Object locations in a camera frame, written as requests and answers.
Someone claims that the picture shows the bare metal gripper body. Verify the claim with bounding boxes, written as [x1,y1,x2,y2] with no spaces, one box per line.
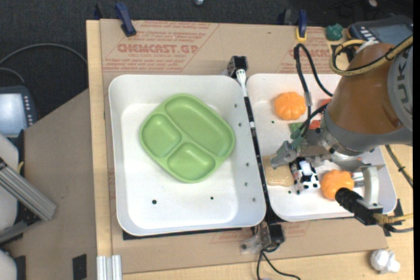
[295,130,375,172]

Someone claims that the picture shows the pale beige flat toy slice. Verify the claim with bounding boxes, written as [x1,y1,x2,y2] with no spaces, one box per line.
[262,155,295,188]

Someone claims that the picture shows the orange toy pumpkin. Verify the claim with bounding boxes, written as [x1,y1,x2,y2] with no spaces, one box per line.
[274,91,308,121]
[320,169,356,201]

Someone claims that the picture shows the black and white cow carton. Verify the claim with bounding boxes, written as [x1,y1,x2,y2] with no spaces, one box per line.
[289,157,321,196]

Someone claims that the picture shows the thin black and white rod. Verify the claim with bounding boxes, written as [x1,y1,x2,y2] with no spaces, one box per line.
[235,69,270,224]

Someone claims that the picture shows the white plastic tray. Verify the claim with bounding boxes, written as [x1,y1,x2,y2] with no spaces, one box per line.
[108,73,267,237]
[245,72,398,222]

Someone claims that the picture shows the green divided plate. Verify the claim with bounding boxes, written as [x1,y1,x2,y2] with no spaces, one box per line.
[138,92,237,184]

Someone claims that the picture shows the white crumpled lump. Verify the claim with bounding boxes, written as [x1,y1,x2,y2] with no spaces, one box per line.
[369,249,402,275]

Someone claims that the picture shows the dark green toy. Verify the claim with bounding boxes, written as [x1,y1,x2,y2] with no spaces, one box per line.
[324,22,344,42]

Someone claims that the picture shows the brown cardboard board, red print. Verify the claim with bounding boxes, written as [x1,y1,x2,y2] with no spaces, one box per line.
[99,18,390,275]

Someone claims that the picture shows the black cylinder on white bracket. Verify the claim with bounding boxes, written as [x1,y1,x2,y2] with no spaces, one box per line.
[334,165,384,226]

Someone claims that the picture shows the black block with thin wires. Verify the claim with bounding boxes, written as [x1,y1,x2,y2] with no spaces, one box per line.
[228,55,249,78]
[259,222,286,245]

